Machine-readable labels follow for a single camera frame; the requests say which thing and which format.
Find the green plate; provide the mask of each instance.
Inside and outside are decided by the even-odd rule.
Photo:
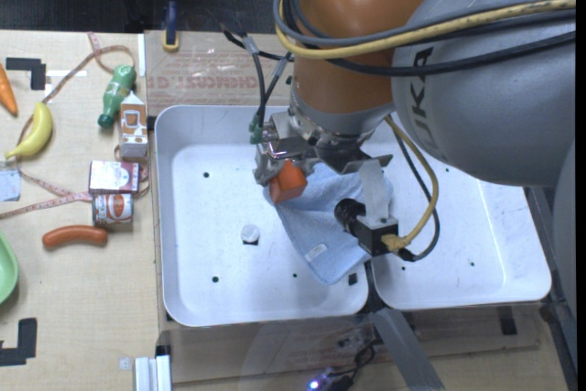
[[[8,298],[16,286],[18,279],[18,264],[15,254],[0,232],[0,304]]]

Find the yellow cable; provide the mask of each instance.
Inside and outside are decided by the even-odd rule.
[[[431,27],[423,27],[415,31],[401,33],[389,38],[377,39],[375,41],[346,46],[335,49],[307,49],[292,43],[283,33],[278,25],[275,25],[277,37],[295,56],[307,59],[342,59],[352,56],[359,56],[370,52],[377,52],[384,49],[397,48],[413,41],[434,38],[439,35],[461,31],[463,29],[486,25],[497,20],[504,20],[516,16],[532,15],[537,13],[550,12],[553,10],[564,10],[576,7],[576,0],[544,0],[541,2],[529,2],[526,4],[497,8],[488,12],[464,16],[454,20],[438,23]],[[283,0],[280,0],[279,14],[283,17]]]
[[[435,209],[436,204],[438,203],[438,197],[440,195],[440,185],[438,183],[438,179],[435,173],[433,172],[433,169],[431,169],[431,166],[429,165],[425,157],[423,157],[419,149],[415,147],[415,144],[411,142],[411,139],[409,139],[409,137],[400,129],[398,125],[396,125],[396,123],[389,116],[385,118],[385,121],[387,124],[391,126],[395,133],[408,145],[411,151],[418,158],[423,168],[428,172],[429,178],[431,179],[432,187],[431,199],[429,200],[428,208],[423,212],[423,215],[419,219],[419,222],[417,223],[417,225],[415,225],[415,227],[413,228],[413,230],[411,230],[409,234],[403,237],[399,237],[396,234],[384,234],[382,236],[381,241],[386,245],[388,250],[395,251],[397,249],[401,249],[409,245],[413,241],[413,239],[419,234],[419,232],[421,232],[425,224],[428,222],[429,217],[433,213],[433,210]]]

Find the wire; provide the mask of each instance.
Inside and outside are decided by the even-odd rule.
[[[507,18],[505,20],[498,20],[486,25],[468,28],[462,31],[454,31],[445,35],[436,36],[433,41],[440,41],[453,38],[469,38],[478,35],[486,35],[497,31],[505,31],[522,26],[534,27],[537,25],[545,25],[548,23],[558,23],[564,20],[571,20],[576,18],[576,9],[569,10],[554,10],[552,12],[545,12],[527,16],[516,16],[515,18]],[[415,41],[409,43],[410,45],[429,43],[427,40]]]
[[[498,8],[489,12],[463,16],[455,20],[439,23],[432,27],[423,27],[407,33],[400,33],[388,38],[377,39],[363,44],[346,46],[336,49],[308,49],[293,44],[287,36],[276,26],[278,39],[283,46],[293,52],[297,57],[306,59],[342,59],[352,56],[359,56],[371,52],[378,52],[384,49],[405,46],[414,41],[431,39],[438,35],[460,31],[471,27],[478,27],[497,20],[513,18],[516,16],[532,15],[552,10],[569,9],[576,7],[576,0],[547,0],[541,2],[530,2],[527,4],[513,5]],[[282,15],[282,0],[279,6],[279,13]]]
[[[281,62],[281,64],[278,64],[277,65],[277,68],[273,72],[273,80],[270,82],[270,84],[268,85],[268,88],[266,89],[265,101],[268,101],[268,99],[270,98],[271,94],[273,93],[273,90],[277,86],[278,79],[281,77],[281,74],[283,73],[283,70],[282,69],[285,68],[284,65],[287,62],[293,60],[293,54],[291,54],[291,52],[288,51],[287,54],[285,54],[285,56],[283,56],[280,60],[282,62]]]
[[[275,17],[275,21],[277,23],[278,28],[286,35],[300,41],[304,44],[313,44],[316,46],[325,46],[325,47],[339,47],[339,46],[354,46],[360,45],[368,41],[374,41],[377,39],[384,39],[389,38],[394,35],[402,34],[402,33],[409,33],[418,31],[424,27],[434,27],[437,25],[441,25],[445,22],[451,20],[458,20],[461,18],[465,18],[470,15],[493,12],[496,9],[500,8],[508,8],[516,5],[525,5],[529,3],[535,2],[549,2],[552,0],[515,0],[512,1],[504,1],[498,3],[491,3],[488,5],[478,5],[469,7],[466,10],[459,10],[457,12],[448,12],[445,14],[441,14],[438,16],[434,16],[433,18],[428,18],[425,20],[420,20],[418,22],[411,23],[409,25],[405,25],[402,27],[396,27],[392,29],[388,29],[385,31],[380,31],[377,33],[372,33],[369,35],[351,37],[351,38],[332,38],[325,33],[316,29],[313,25],[311,25],[307,18],[303,15],[301,8],[298,2],[293,2],[293,0],[282,0],[284,8],[287,7],[289,4],[293,4],[293,10],[295,11],[298,19],[301,23],[313,34],[312,36],[307,36],[302,34],[298,28],[295,27],[295,23],[289,21],[286,17],[282,18],[280,15],[279,3],[274,1],[273,4],[273,15]]]
[[[393,134],[395,134],[395,138],[396,138],[397,143],[399,144],[399,147],[401,148],[401,152],[403,153],[405,160],[407,161],[409,167],[411,168],[411,171],[413,172],[416,180],[418,181],[419,186],[423,190],[423,193],[425,194],[426,199],[428,200],[428,202],[430,202],[431,201],[431,194],[429,194],[428,187],[426,186],[425,182],[421,178],[421,175],[419,175],[418,169],[415,168],[415,164],[413,163],[413,160],[411,159],[411,156],[409,155],[409,153],[407,152],[407,148],[405,147],[405,142],[403,142],[403,139],[395,132],[395,130],[393,130]],[[408,261],[408,262],[417,262],[417,261],[420,261],[421,259],[423,259],[424,257],[426,257],[429,253],[431,253],[431,251],[433,251],[433,248],[435,248],[435,246],[438,243],[438,240],[440,238],[440,218],[438,216],[438,211],[436,210],[435,207],[433,209],[433,222],[434,222],[435,229],[433,232],[433,237],[431,239],[431,242],[429,243],[429,246],[426,249],[424,249],[421,253],[419,253],[418,255],[414,255],[413,253],[411,253],[411,251],[409,251],[406,248],[399,249],[398,255],[401,259],[403,259],[404,261]]]
[[[427,209],[421,215],[419,222],[415,225],[413,230],[409,232],[406,236],[399,237],[396,234],[384,234],[381,237],[381,241],[386,245],[389,251],[395,251],[401,248],[407,247],[413,239],[421,232],[423,227],[429,220],[429,217],[433,213],[436,204],[438,203],[438,197],[440,195],[440,185],[438,184],[438,178],[436,177],[433,169],[429,165],[428,161],[423,157],[421,152],[415,144],[411,142],[411,139],[401,130],[401,128],[395,124],[395,121],[390,116],[385,117],[385,121],[387,124],[391,126],[393,131],[399,135],[399,137],[407,144],[407,146],[411,149],[411,151],[415,154],[418,158],[419,163],[423,166],[423,168],[429,174],[429,178],[431,179],[431,200],[429,201]]]
[[[488,52],[479,56],[472,56],[469,58],[451,60],[448,62],[440,62],[438,64],[422,65],[418,67],[379,67],[373,65],[359,64],[343,59],[331,59],[334,65],[349,69],[351,71],[359,71],[361,73],[370,73],[373,75],[390,75],[393,77],[415,77],[420,75],[437,75],[440,73],[464,71],[482,67],[484,65],[493,64],[503,60],[510,60],[522,57],[528,54],[534,54],[541,50],[552,49],[555,47],[564,46],[576,40],[576,31],[556,35],[551,38],[541,39],[532,43],[521,44],[507,49],[499,49],[494,52]]]
[[[256,74],[258,75],[258,88],[260,91],[260,104],[258,106],[258,110],[256,111],[256,115],[258,115],[258,123],[262,127],[263,122],[265,121],[266,111],[265,74],[263,73],[263,68],[260,65],[258,53],[252,54],[252,57],[253,61],[255,62]]]
[[[230,41],[231,43],[235,44],[239,48],[246,49],[246,47],[243,44],[243,42],[242,41],[239,41],[238,39],[236,39],[234,37],[234,35],[229,30],[225,29],[223,31],[223,35],[226,37],[226,39],[228,39],[228,41]],[[270,52],[264,52],[263,50],[259,50],[258,51],[258,55],[261,58],[271,59],[271,60],[281,60],[281,59],[283,59],[285,57],[285,56],[279,56],[277,54],[272,54]],[[289,55],[288,56],[289,56],[288,61],[289,62],[292,62],[293,61],[293,59],[292,59],[293,55],[289,52]]]
[[[355,363],[354,368],[351,368],[349,370],[344,370],[341,372],[333,372],[333,373],[330,373],[328,376],[335,377],[335,376],[343,376],[343,375],[352,374],[351,379],[354,380],[354,378],[358,374],[358,371],[361,368],[364,368],[365,366],[367,366],[369,363],[371,363],[374,360],[374,357],[376,356],[376,350],[374,349],[374,346],[376,345],[377,342],[378,342],[378,340],[370,341],[361,350],[359,350],[356,353],[356,355],[354,356],[354,363]],[[366,358],[366,360],[361,362],[363,356],[367,352],[370,352],[369,356]]]

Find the carrot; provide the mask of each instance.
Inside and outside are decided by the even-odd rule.
[[[74,242],[106,244],[107,241],[108,232],[104,228],[90,225],[62,226],[43,235],[43,244],[47,248]]]
[[[15,95],[12,93],[10,81],[6,76],[6,72],[2,64],[0,64],[0,103],[2,103],[8,111],[13,115],[18,113],[18,106],[16,106]]]

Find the sausage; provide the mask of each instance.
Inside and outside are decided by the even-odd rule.
[[[90,225],[62,226],[43,235],[43,244],[47,248],[75,242],[106,244],[107,241],[108,232],[104,228]]]

